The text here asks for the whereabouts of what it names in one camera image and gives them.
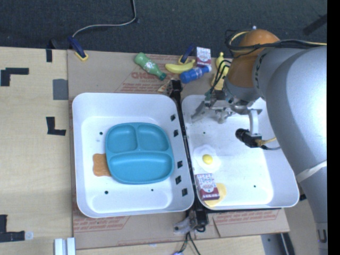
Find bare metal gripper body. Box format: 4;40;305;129
205;90;252;116

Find thin black rod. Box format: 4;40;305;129
173;96;199;235

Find blue bottle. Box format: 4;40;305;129
179;65;213;84

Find pizza slice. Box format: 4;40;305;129
157;79;174;94

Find yellow bottle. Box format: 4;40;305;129
210;52;232;91

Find white fried egg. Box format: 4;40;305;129
192;143;222;174

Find yellow banana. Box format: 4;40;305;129
164;59;197;74

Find red and white carton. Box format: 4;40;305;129
195;46;213;67
194;173;221;202

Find white plastic tray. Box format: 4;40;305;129
71;92;196;219
181;93;301;211

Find green bottle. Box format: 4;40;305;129
133;52;167;81

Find blue divided plate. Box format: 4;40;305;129
105;122;175;185

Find yellow round biscuit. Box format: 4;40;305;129
204;182;227;208

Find brown cardboard board red print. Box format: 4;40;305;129
66;49;291;250

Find orange toast slice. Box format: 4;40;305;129
92;152;113;177

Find black cylinder on white bracket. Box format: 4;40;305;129
235;108;264;149

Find black block with thin wires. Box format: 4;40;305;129
169;79;184;98
186;208;209;227

